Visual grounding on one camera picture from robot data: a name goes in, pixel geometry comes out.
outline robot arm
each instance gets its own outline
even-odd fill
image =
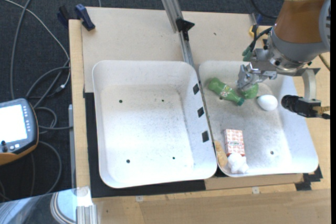
[[[308,78],[305,84],[314,85],[318,69],[303,67],[319,54],[330,51],[330,19],[331,0],[285,0],[275,24],[269,29],[266,46],[252,48],[250,62],[240,67],[236,81],[239,91],[252,98],[249,92],[256,92],[254,88],[258,83],[276,79],[277,74],[304,74]],[[315,99],[312,88],[303,99],[308,107],[311,99]],[[315,111],[297,113],[306,117],[319,116]]]

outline green object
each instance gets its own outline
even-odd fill
[[[251,59],[251,56],[252,56],[252,51],[251,51],[250,46],[248,46],[248,47],[243,51],[243,53],[242,53],[241,55],[244,56],[244,58],[243,58],[243,61],[244,61],[244,62],[249,62],[250,59]]]
[[[213,78],[210,81],[208,88],[217,93],[223,99],[234,101],[237,105],[242,105],[244,102],[244,99],[239,97],[229,85],[221,82],[217,78]]]
[[[239,93],[245,98],[245,99],[252,99],[257,96],[259,90],[259,84],[254,84],[250,89],[247,91],[240,90]]]

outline white crumpled object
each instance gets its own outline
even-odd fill
[[[248,170],[246,157],[241,156],[239,153],[233,152],[228,158],[228,167],[231,169],[232,174],[244,174]]]

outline black bracket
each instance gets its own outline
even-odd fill
[[[189,41],[188,31],[194,26],[194,23],[188,22],[180,17],[176,19],[176,26],[179,32],[182,31],[183,38],[186,41]]]
[[[318,166],[313,174],[303,174],[303,182],[295,184],[296,190],[311,190],[311,183],[320,182],[321,178],[323,176],[321,168]]]

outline red and white box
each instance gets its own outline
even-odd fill
[[[239,153],[241,156],[245,156],[243,131],[225,129],[224,140],[226,156],[229,156],[233,152]]]

